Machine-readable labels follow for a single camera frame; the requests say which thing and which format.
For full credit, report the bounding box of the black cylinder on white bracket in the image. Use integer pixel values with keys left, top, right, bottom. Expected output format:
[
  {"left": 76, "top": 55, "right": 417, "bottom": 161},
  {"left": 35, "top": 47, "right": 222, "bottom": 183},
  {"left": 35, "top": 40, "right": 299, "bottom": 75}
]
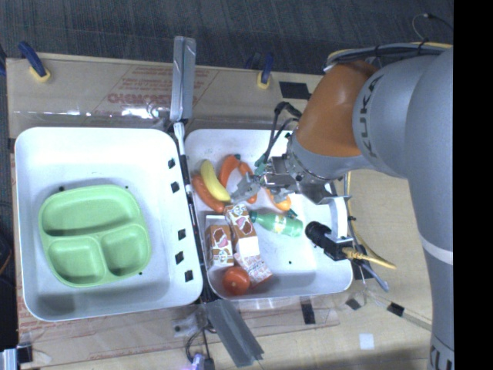
[{"left": 304, "top": 185, "right": 354, "bottom": 262}]

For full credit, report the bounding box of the red tomato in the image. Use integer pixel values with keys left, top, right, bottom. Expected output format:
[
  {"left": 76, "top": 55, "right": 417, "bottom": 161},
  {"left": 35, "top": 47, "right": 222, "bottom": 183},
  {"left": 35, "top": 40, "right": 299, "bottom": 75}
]
[{"left": 222, "top": 266, "right": 251, "bottom": 296}]

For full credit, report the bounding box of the brown and white carton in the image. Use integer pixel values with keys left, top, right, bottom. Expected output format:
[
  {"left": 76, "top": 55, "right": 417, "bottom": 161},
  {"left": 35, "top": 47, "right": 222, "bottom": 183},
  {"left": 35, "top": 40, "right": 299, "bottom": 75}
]
[
  {"left": 204, "top": 214, "right": 235, "bottom": 268},
  {"left": 223, "top": 203, "right": 260, "bottom": 257},
  {"left": 233, "top": 252, "right": 273, "bottom": 288}
]

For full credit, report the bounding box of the green divided plate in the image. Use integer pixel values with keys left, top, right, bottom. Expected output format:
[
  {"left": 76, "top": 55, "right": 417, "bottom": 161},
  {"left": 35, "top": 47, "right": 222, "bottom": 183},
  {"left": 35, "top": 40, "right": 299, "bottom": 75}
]
[{"left": 37, "top": 184, "right": 152, "bottom": 288}]

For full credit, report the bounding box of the yellow banana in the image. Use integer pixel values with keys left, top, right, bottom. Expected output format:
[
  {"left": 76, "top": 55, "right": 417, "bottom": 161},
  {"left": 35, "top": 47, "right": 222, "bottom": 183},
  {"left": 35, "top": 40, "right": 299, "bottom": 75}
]
[{"left": 200, "top": 159, "right": 232, "bottom": 203}]

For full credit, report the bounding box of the white plastic tray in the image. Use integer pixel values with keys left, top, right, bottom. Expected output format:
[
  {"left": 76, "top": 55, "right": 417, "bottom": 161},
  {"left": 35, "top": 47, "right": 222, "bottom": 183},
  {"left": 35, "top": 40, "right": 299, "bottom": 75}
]
[
  {"left": 14, "top": 126, "right": 204, "bottom": 322},
  {"left": 183, "top": 128, "right": 354, "bottom": 302}
]

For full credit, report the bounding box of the orange sausage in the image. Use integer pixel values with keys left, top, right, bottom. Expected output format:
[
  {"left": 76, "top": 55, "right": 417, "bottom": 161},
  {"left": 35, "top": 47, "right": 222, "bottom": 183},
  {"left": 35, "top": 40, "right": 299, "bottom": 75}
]
[{"left": 191, "top": 174, "right": 226, "bottom": 214}]

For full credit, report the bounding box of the green plastic bottle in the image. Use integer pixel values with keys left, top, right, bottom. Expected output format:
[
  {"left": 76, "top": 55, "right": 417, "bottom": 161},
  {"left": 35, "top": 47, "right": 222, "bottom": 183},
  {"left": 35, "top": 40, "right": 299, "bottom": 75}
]
[{"left": 249, "top": 210, "right": 304, "bottom": 238}]

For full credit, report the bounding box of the thin black and white rod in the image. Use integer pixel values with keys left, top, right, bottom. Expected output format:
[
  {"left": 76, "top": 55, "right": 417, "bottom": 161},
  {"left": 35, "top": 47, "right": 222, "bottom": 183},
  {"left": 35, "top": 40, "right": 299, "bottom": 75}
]
[{"left": 173, "top": 121, "right": 206, "bottom": 304}]

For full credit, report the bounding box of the brown cardboard board red print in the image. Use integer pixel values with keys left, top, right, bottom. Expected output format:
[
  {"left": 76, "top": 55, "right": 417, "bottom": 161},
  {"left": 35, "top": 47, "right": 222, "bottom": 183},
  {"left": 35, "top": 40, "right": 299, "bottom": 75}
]
[{"left": 5, "top": 52, "right": 340, "bottom": 366}]

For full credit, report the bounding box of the orange pepper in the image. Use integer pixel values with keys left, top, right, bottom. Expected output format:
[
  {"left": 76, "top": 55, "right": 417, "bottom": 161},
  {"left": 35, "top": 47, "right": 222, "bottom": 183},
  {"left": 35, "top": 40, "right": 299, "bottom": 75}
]
[{"left": 265, "top": 188, "right": 293, "bottom": 212}]

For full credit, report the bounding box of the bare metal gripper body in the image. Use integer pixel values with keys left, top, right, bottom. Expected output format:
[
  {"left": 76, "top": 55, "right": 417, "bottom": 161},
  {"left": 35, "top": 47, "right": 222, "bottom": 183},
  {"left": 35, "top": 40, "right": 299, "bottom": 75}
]
[{"left": 260, "top": 155, "right": 309, "bottom": 200}]

